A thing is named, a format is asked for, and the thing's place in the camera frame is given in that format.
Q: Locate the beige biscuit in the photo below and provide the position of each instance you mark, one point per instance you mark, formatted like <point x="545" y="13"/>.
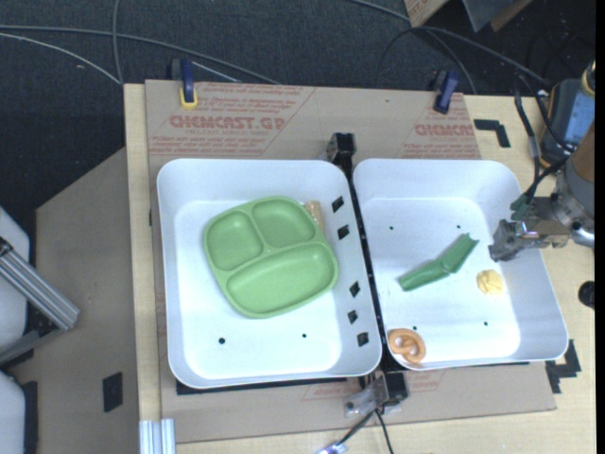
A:
<point x="316" y="211"/>

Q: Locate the green divided plate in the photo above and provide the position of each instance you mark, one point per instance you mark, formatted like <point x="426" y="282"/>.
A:
<point x="279" y="277"/>

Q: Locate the green pea pod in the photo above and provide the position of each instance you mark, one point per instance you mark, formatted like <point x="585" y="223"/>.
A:
<point x="427" y="274"/>

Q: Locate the orange pretzel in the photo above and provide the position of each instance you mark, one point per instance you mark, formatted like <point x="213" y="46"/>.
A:
<point x="416" y="350"/>

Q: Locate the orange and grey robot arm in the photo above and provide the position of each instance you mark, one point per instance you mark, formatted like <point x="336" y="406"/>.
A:
<point x="585" y="159"/>

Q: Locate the white plastic tray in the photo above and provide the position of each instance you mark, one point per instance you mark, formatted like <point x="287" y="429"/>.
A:
<point x="264" y="348"/>
<point x="454" y="329"/>

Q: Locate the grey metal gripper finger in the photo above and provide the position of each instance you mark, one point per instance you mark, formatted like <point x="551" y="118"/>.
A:
<point x="511" y="229"/>
<point x="501" y="250"/>

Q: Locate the brown cardboard board red print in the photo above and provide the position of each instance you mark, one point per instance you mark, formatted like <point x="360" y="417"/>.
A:
<point x="283" y="111"/>

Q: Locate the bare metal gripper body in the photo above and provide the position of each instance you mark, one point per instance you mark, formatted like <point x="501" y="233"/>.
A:
<point x="548" y="234"/>

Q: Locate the thin black rod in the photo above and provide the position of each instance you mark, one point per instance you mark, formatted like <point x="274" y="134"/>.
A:
<point x="366" y="253"/>

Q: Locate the black cylinder on white bracket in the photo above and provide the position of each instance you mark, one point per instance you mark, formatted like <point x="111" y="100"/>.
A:
<point x="589" y="294"/>

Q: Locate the pale yellow toy food lump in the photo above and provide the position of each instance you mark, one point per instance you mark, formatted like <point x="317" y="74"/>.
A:
<point x="489" y="283"/>

